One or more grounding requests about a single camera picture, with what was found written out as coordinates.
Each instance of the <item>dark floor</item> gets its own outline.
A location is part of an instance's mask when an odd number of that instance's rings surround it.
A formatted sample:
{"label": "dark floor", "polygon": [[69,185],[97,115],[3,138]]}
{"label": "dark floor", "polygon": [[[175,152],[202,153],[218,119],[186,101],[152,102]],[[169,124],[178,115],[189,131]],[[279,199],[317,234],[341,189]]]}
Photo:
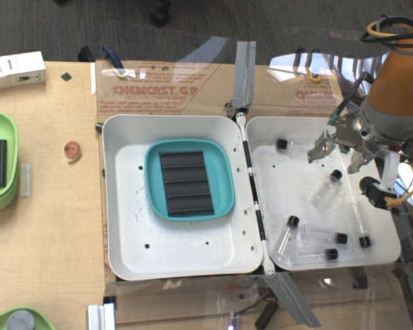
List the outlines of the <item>dark floor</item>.
{"label": "dark floor", "polygon": [[170,0],[171,19],[149,18],[158,0],[0,0],[0,55],[41,50],[46,61],[77,61],[83,45],[104,57],[176,61],[211,36],[220,52],[198,61],[233,63],[238,40],[257,42],[257,64],[299,47],[342,56],[379,53],[359,42],[382,14],[413,18],[413,0]]}

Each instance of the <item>glass vial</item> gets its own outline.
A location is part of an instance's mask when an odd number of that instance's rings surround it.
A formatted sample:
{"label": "glass vial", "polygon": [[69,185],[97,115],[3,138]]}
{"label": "glass vial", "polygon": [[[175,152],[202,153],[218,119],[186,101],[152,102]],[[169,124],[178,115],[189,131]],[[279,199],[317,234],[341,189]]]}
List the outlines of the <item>glass vial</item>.
{"label": "glass vial", "polygon": [[329,176],[325,177],[316,191],[312,194],[310,202],[319,210],[326,209],[330,202],[335,198],[340,185],[339,180],[342,176],[343,174],[340,170],[333,170]]}
{"label": "glass vial", "polygon": [[283,140],[279,138],[275,144],[277,151],[289,157],[301,160],[308,159],[308,152],[312,149],[312,144],[297,140]]}
{"label": "glass vial", "polygon": [[350,204],[350,210],[355,222],[355,228],[358,236],[359,245],[361,248],[368,248],[372,245],[370,241],[368,221],[364,216],[362,203],[354,201]]}
{"label": "glass vial", "polygon": [[331,242],[342,245],[347,243],[347,234],[337,232],[336,230],[327,228],[326,226],[318,226],[309,223],[301,226],[299,229],[299,235],[303,242],[311,240]]}
{"label": "glass vial", "polygon": [[336,248],[318,248],[305,247],[295,250],[290,256],[292,265],[325,263],[327,261],[335,261],[338,259],[338,250]]}
{"label": "glass vial", "polygon": [[272,257],[276,261],[287,259],[290,246],[298,234],[298,223],[300,219],[294,215],[289,216],[288,222],[280,231],[280,236],[274,245]]}

